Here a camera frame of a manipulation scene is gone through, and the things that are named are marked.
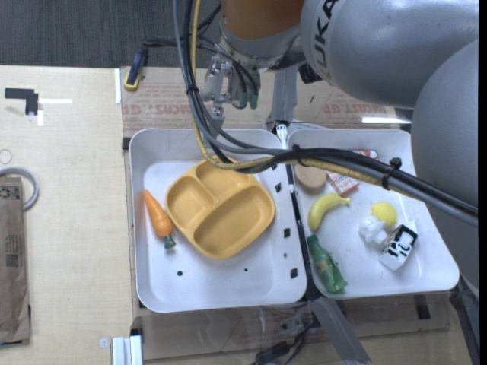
yellow lemon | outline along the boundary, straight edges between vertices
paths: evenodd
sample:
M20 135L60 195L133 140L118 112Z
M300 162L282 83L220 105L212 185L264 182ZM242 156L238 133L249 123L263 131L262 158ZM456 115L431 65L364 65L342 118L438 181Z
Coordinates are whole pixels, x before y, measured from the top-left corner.
M379 219L385 221L386 226L392 226L397 222L397 212L392 204L388 202L378 202L372 205L372 214Z

gray metal ring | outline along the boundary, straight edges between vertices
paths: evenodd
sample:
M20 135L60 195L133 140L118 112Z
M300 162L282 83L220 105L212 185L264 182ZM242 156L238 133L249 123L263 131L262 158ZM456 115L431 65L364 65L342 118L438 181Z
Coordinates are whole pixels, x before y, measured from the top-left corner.
M39 184L37 183L36 178L33 174L24 167L5 167L0 169L0 176L7 176L8 174L17 174L19 176L24 176L27 178L33 185L33 193L32 196L24 203L22 206L24 211L27 211L31 208L39 197Z

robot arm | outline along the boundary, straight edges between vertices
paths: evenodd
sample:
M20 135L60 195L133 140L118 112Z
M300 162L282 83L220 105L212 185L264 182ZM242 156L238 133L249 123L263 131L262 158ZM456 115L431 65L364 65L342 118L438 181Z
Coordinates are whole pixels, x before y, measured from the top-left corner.
M305 71L355 98L414 109L417 176L475 207L478 38L479 0L222 0L221 6L221 47L255 76L297 65L301 77ZM478 296L478 227L428 209Z

white tape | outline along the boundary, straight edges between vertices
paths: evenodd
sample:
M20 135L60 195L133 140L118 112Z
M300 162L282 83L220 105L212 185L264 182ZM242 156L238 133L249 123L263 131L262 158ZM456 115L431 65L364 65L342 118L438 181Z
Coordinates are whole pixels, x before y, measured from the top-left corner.
M37 125L39 127L44 126L44 111L42 111L41 109L37 110Z
M73 104L73 99L39 99L39 104Z
M122 85L120 84L120 69L115 69L115 104L122 102Z
M363 116L362 123L367 124L399 124L399 125L410 125L411 122L409 120L397 119L397 118L380 118L374 116Z

brown paper bag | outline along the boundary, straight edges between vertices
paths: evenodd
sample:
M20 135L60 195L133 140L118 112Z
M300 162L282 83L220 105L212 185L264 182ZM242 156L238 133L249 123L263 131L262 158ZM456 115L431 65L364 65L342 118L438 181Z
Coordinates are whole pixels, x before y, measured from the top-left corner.
M30 336L20 177L0 177L0 342Z

